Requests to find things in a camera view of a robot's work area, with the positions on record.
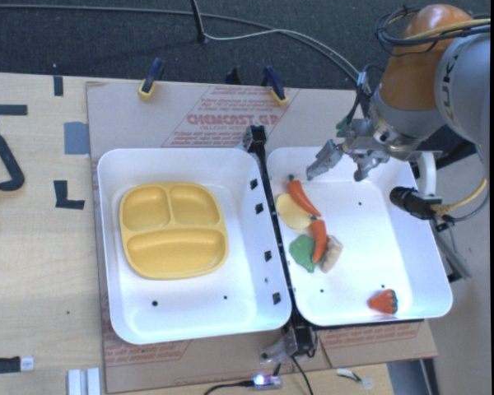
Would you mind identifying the black cylinder on white bracket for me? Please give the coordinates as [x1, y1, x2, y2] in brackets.
[389, 151, 444, 221]

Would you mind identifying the beige bread piece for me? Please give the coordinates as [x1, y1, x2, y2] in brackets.
[319, 235, 344, 274]

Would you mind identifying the white plastic tray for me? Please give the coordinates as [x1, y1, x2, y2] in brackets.
[96, 146, 293, 346]
[266, 146, 454, 328]

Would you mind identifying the black block with wires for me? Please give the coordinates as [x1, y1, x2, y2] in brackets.
[291, 323, 317, 357]
[243, 124, 268, 153]

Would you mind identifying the brown cardboard board red print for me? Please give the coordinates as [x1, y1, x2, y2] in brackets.
[85, 81, 439, 394]

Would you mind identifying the yellow round slice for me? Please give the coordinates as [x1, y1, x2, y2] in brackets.
[275, 193, 313, 230]

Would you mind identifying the yellow divided plate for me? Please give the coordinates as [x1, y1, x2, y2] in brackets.
[119, 182, 231, 281]

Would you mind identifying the green leaf toy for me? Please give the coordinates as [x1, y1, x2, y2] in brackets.
[288, 234, 319, 274]

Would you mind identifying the red strawberry toy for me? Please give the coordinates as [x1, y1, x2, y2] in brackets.
[367, 288, 399, 315]

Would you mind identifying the short orange carrot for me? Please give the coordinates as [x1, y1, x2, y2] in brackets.
[310, 216, 329, 264]

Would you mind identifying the long orange carrot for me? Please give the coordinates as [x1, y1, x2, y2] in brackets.
[286, 174, 323, 218]

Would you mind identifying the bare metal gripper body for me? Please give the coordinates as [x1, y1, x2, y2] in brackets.
[342, 118, 422, 160]

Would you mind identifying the thin black rod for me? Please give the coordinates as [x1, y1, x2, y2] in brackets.
[258, 148, 301, 324]

